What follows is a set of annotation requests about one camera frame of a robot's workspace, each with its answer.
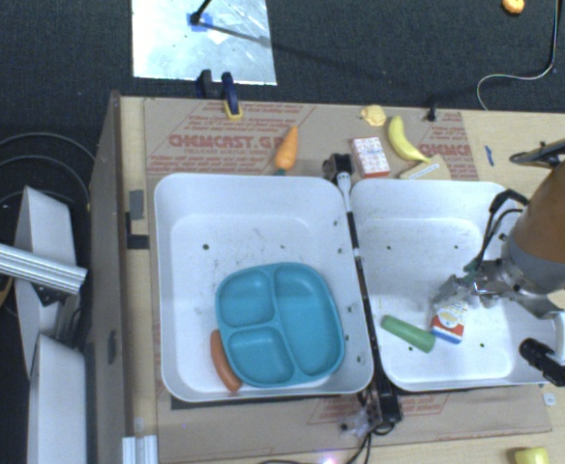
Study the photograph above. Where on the blue divided plate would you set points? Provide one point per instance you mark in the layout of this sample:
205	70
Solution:
277	324

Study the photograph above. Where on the orange carrot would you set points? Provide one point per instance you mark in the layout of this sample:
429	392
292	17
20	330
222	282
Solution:
288	150

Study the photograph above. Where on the red and white carton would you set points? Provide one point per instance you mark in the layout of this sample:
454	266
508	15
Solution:
370	157

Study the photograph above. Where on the green cylinder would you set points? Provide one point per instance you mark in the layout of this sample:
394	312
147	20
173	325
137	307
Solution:
408	334

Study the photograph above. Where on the brown cardboard board red print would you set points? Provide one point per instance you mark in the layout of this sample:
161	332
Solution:
244	138

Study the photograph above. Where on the beige flat packet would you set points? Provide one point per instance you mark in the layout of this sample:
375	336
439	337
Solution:
425	168

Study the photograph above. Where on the white plastic tray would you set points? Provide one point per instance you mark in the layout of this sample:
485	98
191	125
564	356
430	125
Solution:
244	230
418	240

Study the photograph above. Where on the orange sausage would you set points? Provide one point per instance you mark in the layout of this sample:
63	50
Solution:
222	363

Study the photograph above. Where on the thin black and white rod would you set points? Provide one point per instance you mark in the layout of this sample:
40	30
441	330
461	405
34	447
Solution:
352	230

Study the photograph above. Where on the black cylinder on white bracket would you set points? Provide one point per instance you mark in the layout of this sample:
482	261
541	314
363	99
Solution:
548	358

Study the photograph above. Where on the white red blue carton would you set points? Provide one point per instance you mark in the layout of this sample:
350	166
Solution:
449	324

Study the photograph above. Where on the yellow block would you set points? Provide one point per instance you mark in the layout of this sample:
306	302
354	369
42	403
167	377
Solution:
531	455

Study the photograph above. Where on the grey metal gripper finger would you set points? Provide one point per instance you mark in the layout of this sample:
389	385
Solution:
452	289
486	299

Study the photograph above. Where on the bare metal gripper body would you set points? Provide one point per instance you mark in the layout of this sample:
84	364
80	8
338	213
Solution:
502	281

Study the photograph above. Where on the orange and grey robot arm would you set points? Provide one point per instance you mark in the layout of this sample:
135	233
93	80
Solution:
553	220

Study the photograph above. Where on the yellow banana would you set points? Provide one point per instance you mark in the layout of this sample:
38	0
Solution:
401	143

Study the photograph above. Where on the pale yellow crisp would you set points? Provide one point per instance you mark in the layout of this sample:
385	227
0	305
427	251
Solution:
374	115

